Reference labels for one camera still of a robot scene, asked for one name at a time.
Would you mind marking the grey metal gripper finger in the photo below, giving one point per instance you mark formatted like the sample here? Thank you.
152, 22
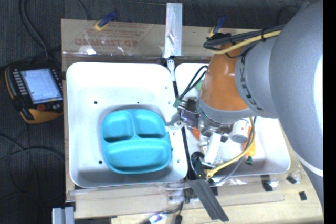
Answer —
175, 127
176, 119

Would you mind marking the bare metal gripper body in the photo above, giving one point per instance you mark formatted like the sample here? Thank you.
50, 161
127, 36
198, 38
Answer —
190, 112

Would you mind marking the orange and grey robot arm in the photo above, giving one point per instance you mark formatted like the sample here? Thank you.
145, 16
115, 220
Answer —
288, 73

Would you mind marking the small orange toy piece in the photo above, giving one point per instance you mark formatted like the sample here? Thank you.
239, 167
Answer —
196, 133

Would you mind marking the blue divided plate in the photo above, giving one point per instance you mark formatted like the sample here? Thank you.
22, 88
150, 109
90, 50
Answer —
136, 149

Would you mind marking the white can with orange print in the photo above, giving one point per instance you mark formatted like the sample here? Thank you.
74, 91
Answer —
240, 131

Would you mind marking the orange carrot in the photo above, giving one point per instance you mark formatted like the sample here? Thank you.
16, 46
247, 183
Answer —
251, 150

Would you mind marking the white plastic tray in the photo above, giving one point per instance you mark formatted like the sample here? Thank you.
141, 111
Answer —
84, 126
270, 154

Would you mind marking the brown cardboard board red print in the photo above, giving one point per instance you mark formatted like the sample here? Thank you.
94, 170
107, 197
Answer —
78, 34

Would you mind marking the black cylinder on white bracket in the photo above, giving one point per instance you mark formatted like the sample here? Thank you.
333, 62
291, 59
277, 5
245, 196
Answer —
212, 147

